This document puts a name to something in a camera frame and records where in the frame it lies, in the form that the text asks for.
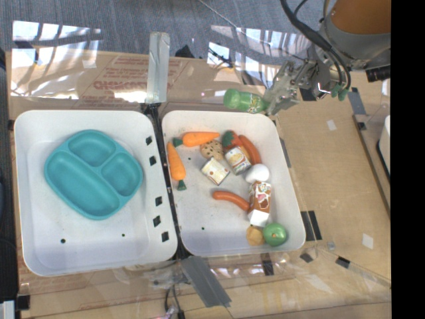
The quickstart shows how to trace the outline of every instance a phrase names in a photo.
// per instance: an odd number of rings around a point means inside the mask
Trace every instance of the toy tomato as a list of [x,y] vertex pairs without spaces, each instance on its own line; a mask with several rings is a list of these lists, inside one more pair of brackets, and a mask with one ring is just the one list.
[[263,228],[264,240],[270,246],[279,246],[287,239],[285,227],[279,223],[269,223]]

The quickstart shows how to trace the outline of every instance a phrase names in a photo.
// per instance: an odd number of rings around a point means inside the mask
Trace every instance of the black hole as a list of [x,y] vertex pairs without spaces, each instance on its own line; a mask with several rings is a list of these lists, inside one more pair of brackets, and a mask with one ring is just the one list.
[[161,218],[160,218],[160,216],[158,215],[158,216],[156,216],[156,218],[154,218],[153,219],[153,226],[154,227],[156,227],[156,226],[158,226],[158,224],[160,224],[161,223]]
[[168,236],[168,232],[167,231],[165,231],[164,233],[162,233],[161,236],[162,236],[162,242],[165,242],[166,240],[169,239],[169,236]]

